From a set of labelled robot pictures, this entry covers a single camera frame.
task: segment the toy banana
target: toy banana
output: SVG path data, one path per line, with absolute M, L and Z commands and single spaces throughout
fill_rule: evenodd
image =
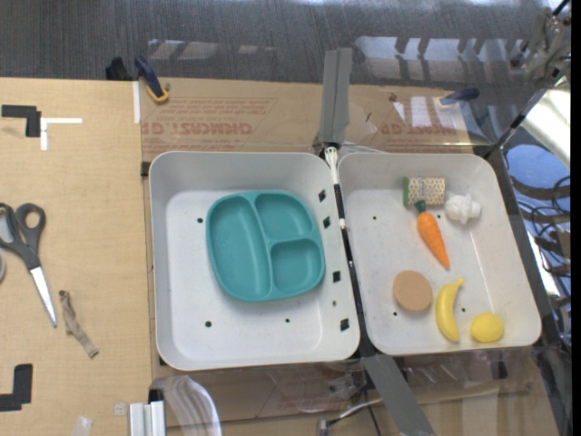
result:
M 442 334 L 452 342 L 460 340 L 458 325 L 454 317 L 454 302 L 462 284 L 464 284 L 464 279 L 458 278 L 455 282 L 442 287 L 436 297 L 436 322 Z

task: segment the yellow ball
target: yellow ball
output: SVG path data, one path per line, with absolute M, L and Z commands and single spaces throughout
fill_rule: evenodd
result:
M 502 318 L 492 312 L 477 315 L 470 325 L 470 335 L 478 342 L 496 342 L 502 337 L 504 330 Z

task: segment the toy carrot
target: toy carrot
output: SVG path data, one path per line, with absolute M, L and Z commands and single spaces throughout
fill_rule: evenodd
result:
M 429 249 L 436 255 L 438 260 L 446 267 L 450 267 L 448 253 L 446 252 L 446 245 L 444 238 L 439 230 L 438 221 L 434 215 L 426 212 L 426 201 L 420 200 L 414 203 L 418 209 L 418 229 L 422 239 L 428 245 Z

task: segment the scissors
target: scissors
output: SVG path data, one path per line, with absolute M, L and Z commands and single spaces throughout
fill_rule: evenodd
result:
M 38 223 L 35 226 L 29 226 L 26 222 L 26 217 L 30 213 L 38 215 Z M 38 240 L 46 222 L 44 210 L 33 203 L 24 203 L 14 211 L 10 205 L 0 203 L 0 222 L 3 218 L 5 218 L 5 228 L 3 230 L 2 225 L 0 225 L 0 246 L 11 250 L 23 259 L 26 268 L 33 275 L 34 284 L 41 301 L 43 301 L 46 314 L 51 324 L 56 328 L 53 301 L 48 291 L 43 267 L 38 258 Z

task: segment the teal divided plate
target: teal divided plate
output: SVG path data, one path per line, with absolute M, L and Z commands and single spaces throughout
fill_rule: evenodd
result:
M 222 197 L 208 211 L 206 237 L 218 283 L 240 301 L 299 295 L 317 286 L 325 273 L 317 225 L 291 193 Z

